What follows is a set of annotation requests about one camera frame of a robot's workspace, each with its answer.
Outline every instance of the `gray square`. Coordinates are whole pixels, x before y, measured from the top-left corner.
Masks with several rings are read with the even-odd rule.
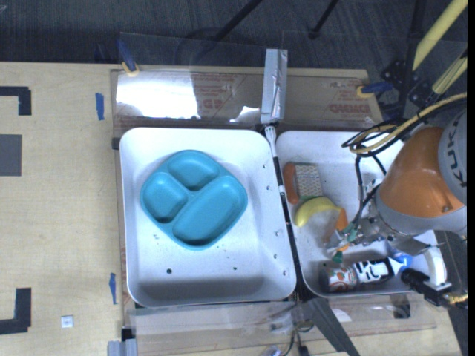
[[[22,135],[0,134],[0,176],[22,175]]]

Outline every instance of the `dark floor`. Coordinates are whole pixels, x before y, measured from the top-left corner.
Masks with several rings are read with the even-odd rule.
[[[124,33],[177,38],[204,28],[214,28],[208,33],[215,33],[248,1],[0,0],[0,61],[92,63],[98,43],[115,59],[115,40],[127,38]],[[340,1],[321,37],[311,41],[307,31],[330,0],[264,0],[225,40],[286,48],[290,67],[365,68],[373,80],[394,59],[405,58],[415,1]],[[427,0],[423,33],[450,1]],[[467,46],[467,10],[442,40],[418,69],[432,82]],[[146,53],[139,45],[132,51],[143,63],[154,63],[161,56]],[[448,93],[465,89],[466,74]],[[451,316],[467,355],[468,311],[456,310]]]

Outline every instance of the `yellow cable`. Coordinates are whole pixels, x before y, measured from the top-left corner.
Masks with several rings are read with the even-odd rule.
[[[441,100],[440,102],[436,103],[435,105],[431,105],[424,110],[422,110],[418,115],[415,115],[414,117],[410,118],[403,124],[397,127],[393,132],[389,133],[385,138],[382,140],[378,141],[376,144],[373,144],[371,146],[368,146],[367,148],[356,148],[357,145],[359,145],[369,134],[374,133],[376,131],[386,131],[387,129],[394,128],[395,125],[383,125],[381,127],[375,127],[368,129],[365,132],[362,132],[360,135],[358,135],[350,144],[350,151],[354,154],[365,154],[373,151],[374,149],[377,149],[384,145],[386,142],[388,142],[390,139],[393,139],[396,137],[398,134],[400,134],[402,131],[404,131],[406,128],[411,126],[414,122],[417,120],[421,119],[422,117],[428,115],[430,112],[436,110],[437,108],[442,107],[443,105],[447,105],[449,103],[455,102],[456,100],[464,99],[467,97],[467,93],[459,93],[457,95],[453,95],[447,99]]]

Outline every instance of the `bottle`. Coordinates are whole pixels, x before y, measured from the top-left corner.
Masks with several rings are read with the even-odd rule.
[[[348,267],[330,268],[324,266],[319,278],[322,290],[328,293],[351,291],[361,284],[383,283],[394,277],[407,263],[386,257],[379,260],[367,260],[354,263]]]

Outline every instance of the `banana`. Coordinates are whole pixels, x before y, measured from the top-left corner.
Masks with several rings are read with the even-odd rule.
[[[335,205],[326,197],[317,197],[307,200],[295,212],[294,222],[298,227],[303,227],[309,221],[312,215],[326,210],[340,211],[341,207]]]

